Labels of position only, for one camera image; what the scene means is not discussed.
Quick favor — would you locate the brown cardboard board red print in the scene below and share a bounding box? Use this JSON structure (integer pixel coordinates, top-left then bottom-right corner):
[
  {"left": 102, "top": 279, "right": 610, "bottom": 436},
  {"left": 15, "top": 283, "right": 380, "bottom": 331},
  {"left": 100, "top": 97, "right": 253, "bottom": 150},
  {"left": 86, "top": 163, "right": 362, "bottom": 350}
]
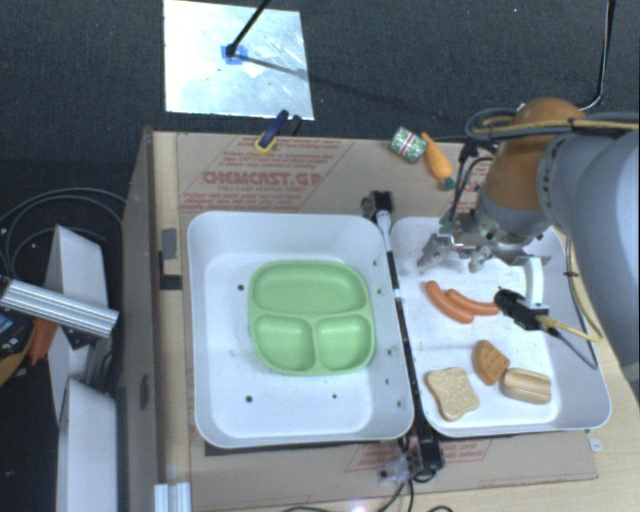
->
[{"left": 174, "top": 130, "right": 599, "bottom": 512}]

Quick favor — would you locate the tan bread slice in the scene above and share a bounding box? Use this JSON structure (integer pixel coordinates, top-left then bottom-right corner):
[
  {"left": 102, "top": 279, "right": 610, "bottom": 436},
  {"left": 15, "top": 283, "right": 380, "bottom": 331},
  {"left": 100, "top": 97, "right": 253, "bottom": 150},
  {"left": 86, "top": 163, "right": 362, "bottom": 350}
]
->
[{"left": 424, "top": 366, "right": 481, "bottom": 423}]

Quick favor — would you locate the thin black and white rod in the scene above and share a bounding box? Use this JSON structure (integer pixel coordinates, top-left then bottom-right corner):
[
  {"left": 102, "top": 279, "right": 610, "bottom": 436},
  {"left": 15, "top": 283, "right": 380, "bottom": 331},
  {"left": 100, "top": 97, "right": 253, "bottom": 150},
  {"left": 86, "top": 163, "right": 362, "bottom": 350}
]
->
[{"left": 378, "top": 209, "right": 437, "bottom": 471}]

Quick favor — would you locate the green divided plate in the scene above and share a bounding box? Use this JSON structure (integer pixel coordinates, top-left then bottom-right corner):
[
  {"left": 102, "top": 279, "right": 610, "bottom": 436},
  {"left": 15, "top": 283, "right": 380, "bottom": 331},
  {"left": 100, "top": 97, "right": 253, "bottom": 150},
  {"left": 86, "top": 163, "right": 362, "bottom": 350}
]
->
[{"left": 247, "top": 259, "right": 377, "bottom": 377}]

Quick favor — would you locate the black block with thin wires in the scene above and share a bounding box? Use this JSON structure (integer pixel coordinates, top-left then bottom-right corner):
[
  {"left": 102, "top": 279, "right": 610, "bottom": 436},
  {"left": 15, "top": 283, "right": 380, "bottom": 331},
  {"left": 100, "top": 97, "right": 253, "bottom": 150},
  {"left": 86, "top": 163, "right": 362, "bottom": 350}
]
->
[
  {"left": 361, "top": 190, "right": 397, "bottom": 220},
  {"left": 378, "top": 435, "right": 446, "bottom": 487}
]

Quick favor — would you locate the green can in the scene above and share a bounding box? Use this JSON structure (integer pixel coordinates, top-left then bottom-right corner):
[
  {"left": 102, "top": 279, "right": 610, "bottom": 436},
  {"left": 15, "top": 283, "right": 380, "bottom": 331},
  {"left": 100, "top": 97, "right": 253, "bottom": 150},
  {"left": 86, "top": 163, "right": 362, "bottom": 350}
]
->
[{"left": 390, "top": 125, "right": 429, "bottom": 165}]

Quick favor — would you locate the white plastic tray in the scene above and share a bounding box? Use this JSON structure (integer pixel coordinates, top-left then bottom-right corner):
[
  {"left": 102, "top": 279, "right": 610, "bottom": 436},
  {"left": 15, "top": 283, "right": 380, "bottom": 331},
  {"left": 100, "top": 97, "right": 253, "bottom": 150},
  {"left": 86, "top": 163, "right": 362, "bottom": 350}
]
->
[
  {"left": 389, "top": 215, "right": 613, "bottom": 438},
  {"left": 187, "top": 210, "right": 416, "bottom": 449}
]

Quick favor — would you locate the orange sausage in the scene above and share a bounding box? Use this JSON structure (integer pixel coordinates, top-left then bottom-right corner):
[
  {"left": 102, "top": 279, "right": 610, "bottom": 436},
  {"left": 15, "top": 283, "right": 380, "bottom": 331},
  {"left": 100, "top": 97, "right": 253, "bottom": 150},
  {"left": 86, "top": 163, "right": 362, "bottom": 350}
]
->
[
  {"left": 445, "top": 288, "right": 502, "bottom": 317},
  {"left": 424, "top": 280, "right": 475, "bottom": 324}
]

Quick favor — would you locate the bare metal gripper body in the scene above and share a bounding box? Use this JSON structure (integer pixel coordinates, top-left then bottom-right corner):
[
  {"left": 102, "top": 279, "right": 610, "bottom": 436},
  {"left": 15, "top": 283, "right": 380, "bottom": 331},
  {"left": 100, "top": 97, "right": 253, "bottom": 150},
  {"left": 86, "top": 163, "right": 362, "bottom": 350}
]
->
[{"left": 438, "top": 211, "right": 532, "bottom": 265}]

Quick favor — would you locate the brown waffle biscuit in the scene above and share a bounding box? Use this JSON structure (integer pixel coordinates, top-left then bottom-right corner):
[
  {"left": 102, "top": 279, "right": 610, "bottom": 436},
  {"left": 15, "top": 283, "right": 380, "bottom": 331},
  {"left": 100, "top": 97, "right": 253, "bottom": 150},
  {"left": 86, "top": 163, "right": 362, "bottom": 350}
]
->
[{"left": 472, "top": 339, "right": 512, "bottom": 387}]

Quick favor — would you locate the orange carrot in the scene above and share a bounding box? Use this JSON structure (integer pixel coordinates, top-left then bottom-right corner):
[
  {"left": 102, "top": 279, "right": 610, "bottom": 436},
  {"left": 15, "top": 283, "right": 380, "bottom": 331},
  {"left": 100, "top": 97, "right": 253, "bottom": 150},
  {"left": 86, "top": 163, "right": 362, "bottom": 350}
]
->
[{"left": 419, "top": 131, "right": 457, "bottom": 192}]

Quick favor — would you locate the black cylinder on white bracket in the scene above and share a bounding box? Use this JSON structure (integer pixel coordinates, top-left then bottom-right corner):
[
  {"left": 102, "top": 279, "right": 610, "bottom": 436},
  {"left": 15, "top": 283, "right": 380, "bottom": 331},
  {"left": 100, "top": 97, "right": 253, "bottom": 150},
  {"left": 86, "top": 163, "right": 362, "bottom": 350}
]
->
[{"left": 493, "top": 254, "right": 552, "bottom": 332}]

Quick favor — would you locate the tan bread roll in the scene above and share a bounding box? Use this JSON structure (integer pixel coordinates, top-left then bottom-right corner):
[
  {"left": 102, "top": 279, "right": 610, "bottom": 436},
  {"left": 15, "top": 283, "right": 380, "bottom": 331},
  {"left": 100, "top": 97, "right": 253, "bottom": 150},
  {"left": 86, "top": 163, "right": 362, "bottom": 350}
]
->
[{"left": 502, "top": 367, "right": 553, "bottom": 406}]

